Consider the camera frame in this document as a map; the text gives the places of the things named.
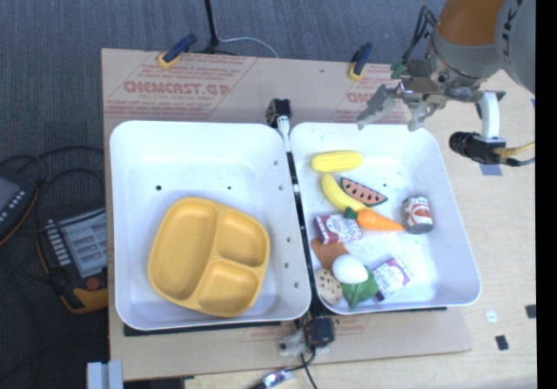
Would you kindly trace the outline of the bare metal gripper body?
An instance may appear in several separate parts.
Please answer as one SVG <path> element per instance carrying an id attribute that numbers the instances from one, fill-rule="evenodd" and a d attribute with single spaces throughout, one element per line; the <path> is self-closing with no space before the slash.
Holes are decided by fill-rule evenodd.
<path id="1" fill-rule="evenodd" d="M 396 95 L 410 107 L 427 103 L 443 107 L 449 100 L 473 103 L 479 100 L 480 84 L 487 78 L 483 63 L 455 67 L 441 58 L 402 59 L 394 63 L 394 77 L 399 81 Z"/>

